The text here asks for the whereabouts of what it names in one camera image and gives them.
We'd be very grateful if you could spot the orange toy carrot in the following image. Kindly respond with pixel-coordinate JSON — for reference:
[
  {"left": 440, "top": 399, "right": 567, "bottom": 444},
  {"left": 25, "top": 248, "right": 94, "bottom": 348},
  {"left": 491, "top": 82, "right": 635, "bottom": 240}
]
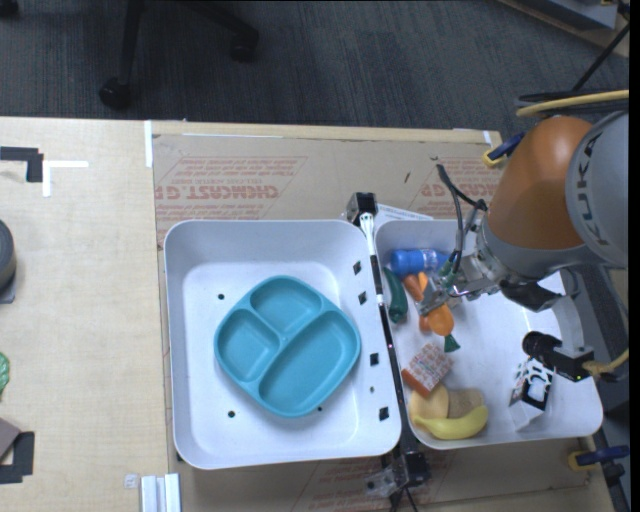
[{"left": 426, "top": 303, "right": 462, "bottom": 354}]

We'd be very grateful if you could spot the grey tape roll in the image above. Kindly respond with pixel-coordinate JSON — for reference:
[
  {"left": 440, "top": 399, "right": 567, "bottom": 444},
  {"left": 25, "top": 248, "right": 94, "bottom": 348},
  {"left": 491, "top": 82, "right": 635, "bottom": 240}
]
[{"left": 0, "top": 219, "right": 18, "bottom": 304}]

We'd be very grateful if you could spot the white and orange packet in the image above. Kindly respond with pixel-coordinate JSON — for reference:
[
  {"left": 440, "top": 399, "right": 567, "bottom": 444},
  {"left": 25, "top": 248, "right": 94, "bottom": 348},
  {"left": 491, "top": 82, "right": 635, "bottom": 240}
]
[{"left": 400, "top": 342, "right": 455, "bottom": 400}]

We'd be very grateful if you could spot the yellow banana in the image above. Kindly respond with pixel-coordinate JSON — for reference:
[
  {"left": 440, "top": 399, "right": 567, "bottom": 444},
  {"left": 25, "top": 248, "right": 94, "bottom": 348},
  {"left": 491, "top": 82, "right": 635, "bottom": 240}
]
[{"left": 410, "top": 404, "right": 490, "bottom": 442}]

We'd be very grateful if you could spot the tan toy bread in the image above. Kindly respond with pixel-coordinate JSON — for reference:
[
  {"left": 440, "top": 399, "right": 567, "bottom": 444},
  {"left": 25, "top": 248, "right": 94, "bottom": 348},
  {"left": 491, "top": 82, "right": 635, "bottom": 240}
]
[{"left": 446, "top": 388, "right": 486, "bottom": 420}]

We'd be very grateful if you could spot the black cylinder on white bracket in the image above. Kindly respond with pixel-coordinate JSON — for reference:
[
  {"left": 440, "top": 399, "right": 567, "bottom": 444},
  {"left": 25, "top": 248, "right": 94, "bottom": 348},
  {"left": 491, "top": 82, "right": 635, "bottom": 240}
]
[{"left": 521, "top": 293, "right": 597, "bottom": 384}]

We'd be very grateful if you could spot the orange toy sausage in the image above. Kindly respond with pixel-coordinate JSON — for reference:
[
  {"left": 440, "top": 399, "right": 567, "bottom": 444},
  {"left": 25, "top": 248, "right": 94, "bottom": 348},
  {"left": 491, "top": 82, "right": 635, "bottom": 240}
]
[{"left": 403, "top": 271, "right": 433, "bottom": 334}]

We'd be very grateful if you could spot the white plastic tray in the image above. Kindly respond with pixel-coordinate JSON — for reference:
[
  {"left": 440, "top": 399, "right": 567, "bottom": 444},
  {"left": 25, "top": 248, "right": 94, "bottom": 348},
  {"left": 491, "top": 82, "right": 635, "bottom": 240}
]
[
  {"left": 163, "top": 218, "right": 404, "bottom": 471},
  {"left": 373, "top": 218, "right": 605, "bottom": 451}
]

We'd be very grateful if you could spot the blue divided plate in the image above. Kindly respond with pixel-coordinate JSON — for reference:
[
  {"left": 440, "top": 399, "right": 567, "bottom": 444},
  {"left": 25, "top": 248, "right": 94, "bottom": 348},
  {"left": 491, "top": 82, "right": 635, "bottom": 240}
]
[{"left": 213, "top": 274, "right": 363, "bottom": 420}]

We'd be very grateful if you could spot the green toy pepper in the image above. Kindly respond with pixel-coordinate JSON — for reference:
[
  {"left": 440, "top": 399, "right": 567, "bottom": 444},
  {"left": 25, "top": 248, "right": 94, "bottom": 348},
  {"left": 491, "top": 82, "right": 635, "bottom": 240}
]
[{"left": 382, "top": 266, "right": 410, "bottom": 325}]

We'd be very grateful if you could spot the thin black and white rod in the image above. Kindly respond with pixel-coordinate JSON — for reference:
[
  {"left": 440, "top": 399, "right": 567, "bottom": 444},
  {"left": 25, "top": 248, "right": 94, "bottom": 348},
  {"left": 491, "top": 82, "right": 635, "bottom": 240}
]
[{"left": 359, "top": 213, "right": 417, "bottom": 452}]

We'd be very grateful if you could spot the white and black carton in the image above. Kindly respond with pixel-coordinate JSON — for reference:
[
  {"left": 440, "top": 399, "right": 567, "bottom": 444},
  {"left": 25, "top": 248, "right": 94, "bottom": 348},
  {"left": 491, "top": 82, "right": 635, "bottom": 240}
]
[{"left": 508, "top": 358, "right": 556, "bottom": 433}]

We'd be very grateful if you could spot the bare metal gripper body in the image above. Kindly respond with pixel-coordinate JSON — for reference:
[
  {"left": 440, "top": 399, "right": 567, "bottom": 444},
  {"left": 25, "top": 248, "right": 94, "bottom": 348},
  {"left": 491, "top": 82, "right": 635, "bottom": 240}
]
[{"left": 439, "top": 249, "right": 507, "bottom": 302}]

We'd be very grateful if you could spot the pale yellow round slice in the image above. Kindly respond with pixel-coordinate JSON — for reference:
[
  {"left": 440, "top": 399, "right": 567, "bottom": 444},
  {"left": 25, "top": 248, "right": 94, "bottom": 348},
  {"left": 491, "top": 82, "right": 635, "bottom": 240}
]
[{"left": 408, "top": 381, "right": 451, "bottom": 422}]

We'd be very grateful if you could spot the blue plastic bottle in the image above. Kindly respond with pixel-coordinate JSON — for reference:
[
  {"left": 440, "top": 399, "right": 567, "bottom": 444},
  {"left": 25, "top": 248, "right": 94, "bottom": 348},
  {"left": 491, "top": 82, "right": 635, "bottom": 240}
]
[{"left": 389, "top": 248, "right": 451, "bottom": 279}]

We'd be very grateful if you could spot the brown cardboard board red print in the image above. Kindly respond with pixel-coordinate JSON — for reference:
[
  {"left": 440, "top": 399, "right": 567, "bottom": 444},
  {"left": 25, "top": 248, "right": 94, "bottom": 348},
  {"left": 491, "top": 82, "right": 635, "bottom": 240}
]
[{"left": 151, "top": 122, "right": 602, "bottom": 512}]

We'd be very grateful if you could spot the black office chair base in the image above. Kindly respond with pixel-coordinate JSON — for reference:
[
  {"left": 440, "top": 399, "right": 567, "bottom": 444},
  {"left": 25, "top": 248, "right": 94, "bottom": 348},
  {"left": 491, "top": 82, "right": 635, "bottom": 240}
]
[{"left": 0, "top": 0, "right": 261, "bottom": 110}]

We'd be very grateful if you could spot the black block with thin wires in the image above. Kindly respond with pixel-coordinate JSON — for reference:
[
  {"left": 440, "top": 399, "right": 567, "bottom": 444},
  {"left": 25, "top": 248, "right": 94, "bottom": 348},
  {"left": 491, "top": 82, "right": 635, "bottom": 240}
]
[
  {"left": 345, "top": 191, "right": 378, "bottom": 224},
  {"left": 399, "top": 449, "right": 433, "bottom": 487}
]

